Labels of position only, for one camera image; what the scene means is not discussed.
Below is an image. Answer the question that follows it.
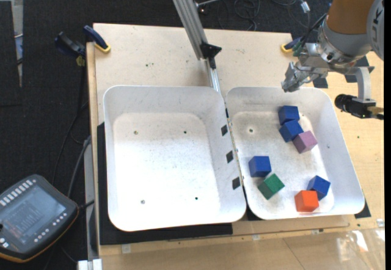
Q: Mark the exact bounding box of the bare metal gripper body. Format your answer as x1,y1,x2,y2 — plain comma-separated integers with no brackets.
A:
294,37,367,77

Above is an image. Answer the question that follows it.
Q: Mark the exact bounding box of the blue cube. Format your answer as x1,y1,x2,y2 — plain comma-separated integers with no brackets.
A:
306,175,332,201
247,155,272,178
277,105,301,126
278,120,304,144

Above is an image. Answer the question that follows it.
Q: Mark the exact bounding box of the purple cube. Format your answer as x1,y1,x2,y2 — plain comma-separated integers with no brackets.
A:
292,130,319,155

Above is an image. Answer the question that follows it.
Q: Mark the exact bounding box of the white plastic tray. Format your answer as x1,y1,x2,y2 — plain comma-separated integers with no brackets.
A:
102,84,247,233
225,86,366,221

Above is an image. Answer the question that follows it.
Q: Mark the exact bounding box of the green cube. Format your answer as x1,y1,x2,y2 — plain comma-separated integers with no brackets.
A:
257,173,286,201

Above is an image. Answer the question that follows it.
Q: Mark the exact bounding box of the orange cube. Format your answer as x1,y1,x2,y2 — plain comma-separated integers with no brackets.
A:
294,189,320,213

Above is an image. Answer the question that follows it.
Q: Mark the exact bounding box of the pale wood board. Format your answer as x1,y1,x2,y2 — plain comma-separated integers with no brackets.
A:
92,22,351,247

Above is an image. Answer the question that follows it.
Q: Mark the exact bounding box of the black cylinder on white bracket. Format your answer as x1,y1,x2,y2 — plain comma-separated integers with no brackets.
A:
334,66,384,120

